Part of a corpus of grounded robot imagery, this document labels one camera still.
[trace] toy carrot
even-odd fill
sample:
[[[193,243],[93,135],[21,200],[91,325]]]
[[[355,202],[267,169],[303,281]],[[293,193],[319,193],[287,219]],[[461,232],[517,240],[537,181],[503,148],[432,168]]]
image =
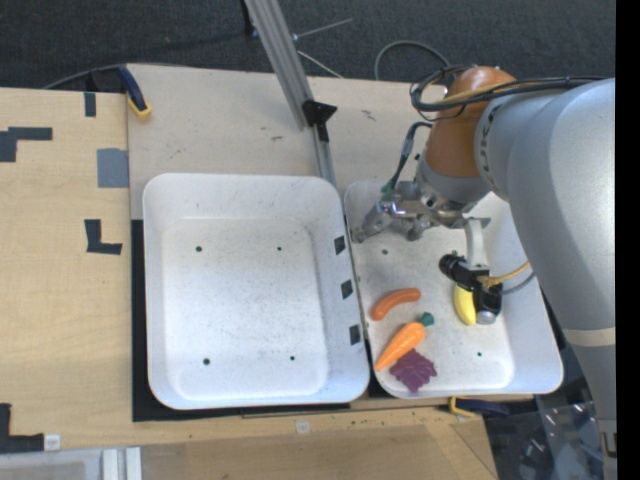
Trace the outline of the toy carrot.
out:
[[[425,327],[433,325],[433,322],[433,315],[424,313],[417,322],[405,324],[382,352],[376,370],[382,370],[413,350],[427,336]]]
[[[415,302],[421,296],[420,290],[417,288],[401,288],[387,293],[382,297],[371,310],[372,320],[382,320],[389,311],[398,304],[404,302]]]

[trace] wooden surface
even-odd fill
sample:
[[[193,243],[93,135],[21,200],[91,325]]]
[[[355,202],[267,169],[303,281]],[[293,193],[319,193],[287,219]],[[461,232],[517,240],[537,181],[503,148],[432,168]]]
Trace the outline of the wooden surface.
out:
[[[375,112],[385,112],[385,91],[363,81],[313,80],[312,86],[334,103],[331,91],[336,82],[342,83],[338,88],[344,88],[340,94],[346,100],[356,86],[357,94],[371,88],[373,97],[358,100],[352,109],[362,123],[353,128],[339,120],[338,112],[330,132],[337,137],[366,132],[378,122]],[[385,85],[389,98],[400,95],[401,86]],[[407,105],[406,86],[402,96]],[[5,110],[0,130],[53,129],[52,141],[20,141],[17,161],[0,163],[0,401],[12,404],[11,433],[59,434],[67,449],[295,436],[295,421],[301,415],[131,421],[129,191],[98,188],[96,165],[98,149],[128,148],[127,107],[121,95],[96,97],[97,116],[85,117],[82,93],[0,90]],[[414,117],[410,111],[404,114],[397,133],[389,137],[394,154],[387,160],[390,170],[385,177],[395,167],[406,125]],[[278,148],[282,139],[265,140]],[[341,179],[346,185],[362,174],[356,162],[366,163],[373,153],[342,156],[346,143],[336,138],[334,144],[334,155],[341,155],[336,171],[339,178],[345,173]],[[122,253],[86,252],[85,219],[101,219],[103,241],[122,243]],[[454,430],[457,418],[440,409],[365,399],[345,413],[303,416],[314,433],[419,425],[437,441],[461,478],[491,475],[491,468]],[[477,434],[486,453],[484,427]]]

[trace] empty white tray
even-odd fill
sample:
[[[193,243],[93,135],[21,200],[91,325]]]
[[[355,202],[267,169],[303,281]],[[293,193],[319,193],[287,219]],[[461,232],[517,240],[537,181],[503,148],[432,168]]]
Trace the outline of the empty white tray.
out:
[[[378,180],[363,180],[347,189],[345,210],[351,228],[361,225],[380,197],[381,185]],[[493,275],[511,272],[524,263],[526,256],[506,202],[490,194],[471,216],[491,218],[483,237],[486,263]],[[504,295],[502,312],[494,324],[467,326],[453,307],[454,283],[438,268],[440,258],[453,250],[467,253],[462,229],[434,227],[420,240],[409,242],[389,228],[363,243],[352,244],[374,360],[403,324],[417,320],[425,311],[435,317],[435,324],[427,327],[427,338],[416,350],[433,361],[437,376],[417,393],[411,393],[385,368],[376,371],[382,387],[398,398],[555,390],[562,382],[564,369],[537,281]],[[520,283],[528,273],[506,281],[505,289]],[[371,309],[385,293],[410,287],[421,290],[419,301],[397,306],[381,321],[371,319]]]
[[[162,174],[143,194],[148,375],[175,409],[343,403],[369,367],[337,190]]]

